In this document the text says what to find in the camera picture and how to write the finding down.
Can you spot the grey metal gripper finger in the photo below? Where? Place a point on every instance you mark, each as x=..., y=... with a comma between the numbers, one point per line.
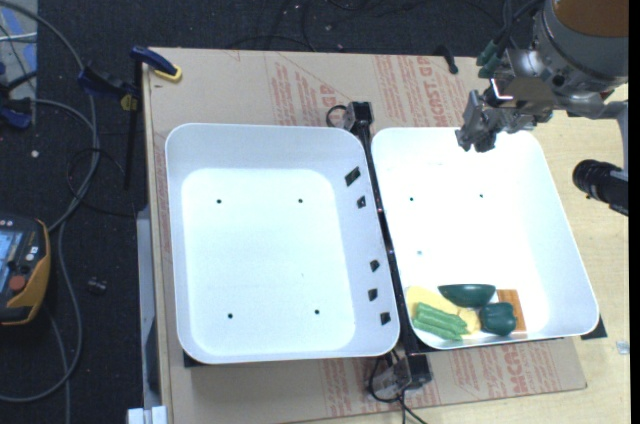
x=472, y=114
x=487, y=142

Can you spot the brown cardboard board red print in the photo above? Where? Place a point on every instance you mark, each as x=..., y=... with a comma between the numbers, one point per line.
x=300, y=77

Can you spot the green bell pepper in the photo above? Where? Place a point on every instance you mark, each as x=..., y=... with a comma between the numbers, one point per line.
x=497, y=319

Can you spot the dark green bowl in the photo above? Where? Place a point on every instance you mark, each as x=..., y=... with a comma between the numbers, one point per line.
x=466, y=294

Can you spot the thin black rod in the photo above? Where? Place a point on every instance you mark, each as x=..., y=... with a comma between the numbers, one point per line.
x=385, y=232

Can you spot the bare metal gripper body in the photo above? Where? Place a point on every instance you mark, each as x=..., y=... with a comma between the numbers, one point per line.
x=525, y=97

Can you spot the black cylinder on white bracket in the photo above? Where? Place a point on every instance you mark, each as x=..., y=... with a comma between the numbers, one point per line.
x=597, y=182

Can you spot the green beans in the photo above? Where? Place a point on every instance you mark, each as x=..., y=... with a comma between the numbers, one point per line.
x=440, y=322

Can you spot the white plastic tray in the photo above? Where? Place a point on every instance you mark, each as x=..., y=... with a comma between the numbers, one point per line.
x=265, y=252
x=480, y=232

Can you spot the orange biscuit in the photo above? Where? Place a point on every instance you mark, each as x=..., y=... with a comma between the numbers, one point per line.
x=515, y=299

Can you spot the yellow toy food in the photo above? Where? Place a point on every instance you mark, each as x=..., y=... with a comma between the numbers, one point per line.
x=425, y=298

